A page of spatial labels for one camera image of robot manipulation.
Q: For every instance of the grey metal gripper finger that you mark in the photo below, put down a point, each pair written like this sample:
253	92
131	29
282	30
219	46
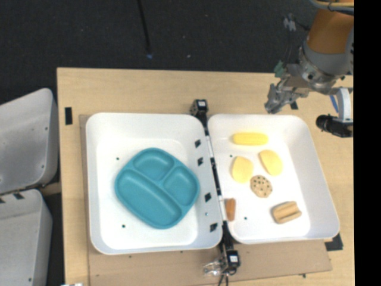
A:
286	100
271	104

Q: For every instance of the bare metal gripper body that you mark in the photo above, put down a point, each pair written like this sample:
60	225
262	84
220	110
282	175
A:
309	80

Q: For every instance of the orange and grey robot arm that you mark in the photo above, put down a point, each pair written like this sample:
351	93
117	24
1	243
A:
332	31

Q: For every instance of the white plastic tray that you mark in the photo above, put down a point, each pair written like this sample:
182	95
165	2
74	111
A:
110	130
297	136

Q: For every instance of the yellow corn cob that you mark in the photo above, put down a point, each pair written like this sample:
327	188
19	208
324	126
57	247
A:
250	139

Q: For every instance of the pale yellow potato slice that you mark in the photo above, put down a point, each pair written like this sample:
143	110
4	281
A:
241	170
271	162

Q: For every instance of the brown chocolate chip biscuit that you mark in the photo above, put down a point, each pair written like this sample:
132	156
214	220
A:
261	186

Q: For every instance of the thin black and white rod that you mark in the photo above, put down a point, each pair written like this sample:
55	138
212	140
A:
215	171

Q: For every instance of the tan hot dog bun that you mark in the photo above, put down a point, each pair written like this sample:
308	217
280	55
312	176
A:
285	212

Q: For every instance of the orange sausage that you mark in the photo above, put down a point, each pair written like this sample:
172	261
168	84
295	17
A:
230	209

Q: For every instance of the blue divided plate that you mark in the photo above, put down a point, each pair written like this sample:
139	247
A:
149	195

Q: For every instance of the black cylinder on white bracket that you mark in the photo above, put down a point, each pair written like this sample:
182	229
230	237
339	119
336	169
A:
334	125

